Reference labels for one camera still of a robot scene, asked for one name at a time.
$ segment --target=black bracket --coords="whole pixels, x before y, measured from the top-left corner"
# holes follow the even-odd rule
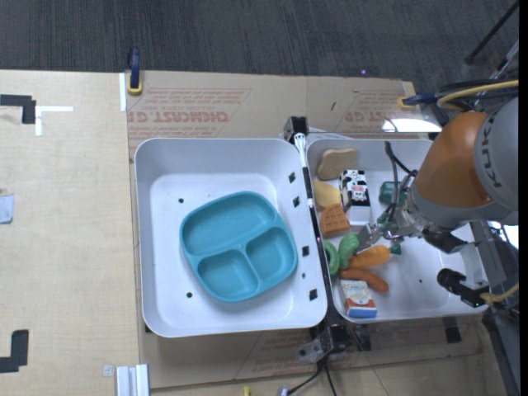
[[[36,101],[31,96],[0,95],[0,106],[21,106],[22,123],[24,125],[35,124]]]
[[[11,356],[0,358],[0,373],[16,373],[18,367],[27,365],[27,347],[30,333],[16,330],[11,336]]]

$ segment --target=teal divided plate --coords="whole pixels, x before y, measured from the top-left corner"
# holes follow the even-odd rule
[[[237,192],[190,212],[181,222],[180,244],[200,283],[224,302],[259,295],[297,266],[290,231],[255,192]]]

